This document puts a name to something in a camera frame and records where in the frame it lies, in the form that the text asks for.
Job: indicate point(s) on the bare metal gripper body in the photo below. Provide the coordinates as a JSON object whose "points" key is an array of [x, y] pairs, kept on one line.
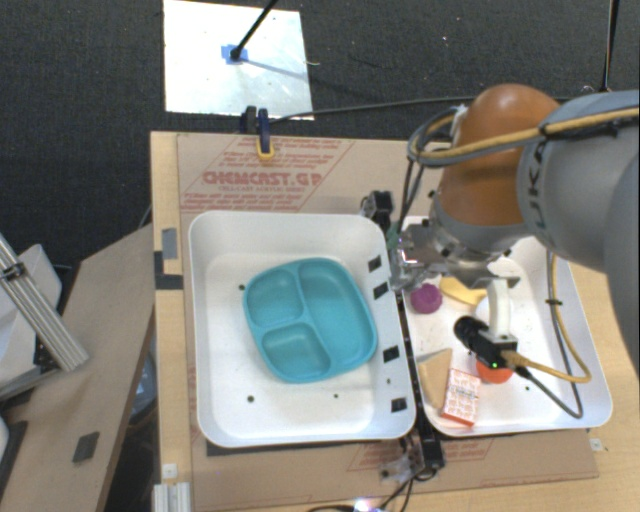
{"points": [[450, 257]]}

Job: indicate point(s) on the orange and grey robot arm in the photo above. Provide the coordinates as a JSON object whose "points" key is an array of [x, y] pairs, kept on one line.
{"points": [[575, 190]]}

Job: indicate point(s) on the yellow banana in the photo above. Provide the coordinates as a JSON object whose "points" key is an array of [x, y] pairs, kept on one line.
{"points": [[457, 291]]}

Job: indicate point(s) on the purple grapes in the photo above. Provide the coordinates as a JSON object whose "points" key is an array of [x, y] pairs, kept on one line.
{"points": [[426, 299]]}

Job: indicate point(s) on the thin black rod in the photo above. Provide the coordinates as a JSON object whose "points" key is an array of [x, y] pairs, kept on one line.
{"points": [[411, 360]]}

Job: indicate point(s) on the tan pizza slice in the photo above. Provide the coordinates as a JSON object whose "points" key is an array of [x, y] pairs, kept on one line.
{"points": [[436, 377]]}

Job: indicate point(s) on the orange ball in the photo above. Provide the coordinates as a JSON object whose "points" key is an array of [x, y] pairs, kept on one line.
{"points": [[492, 376]]}

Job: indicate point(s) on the blue divided plate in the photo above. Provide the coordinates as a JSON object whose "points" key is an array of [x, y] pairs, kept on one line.
{"points": [[320, 300]]}

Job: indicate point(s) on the orange and white carton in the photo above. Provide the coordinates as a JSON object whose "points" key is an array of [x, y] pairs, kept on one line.
{"points": [[462, 397]]}

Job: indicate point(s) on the white plastic tray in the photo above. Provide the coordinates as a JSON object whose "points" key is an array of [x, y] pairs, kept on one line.
{"points": [[225, 350], [540, 400]]}

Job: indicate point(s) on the brown cardboard board red print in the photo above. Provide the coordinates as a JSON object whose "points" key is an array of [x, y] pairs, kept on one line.
{"points": [[280, 175]]}

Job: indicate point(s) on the black cylinder on white bracket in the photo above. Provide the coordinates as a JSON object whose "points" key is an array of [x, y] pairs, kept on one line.
{"points": [[495, 345]]}

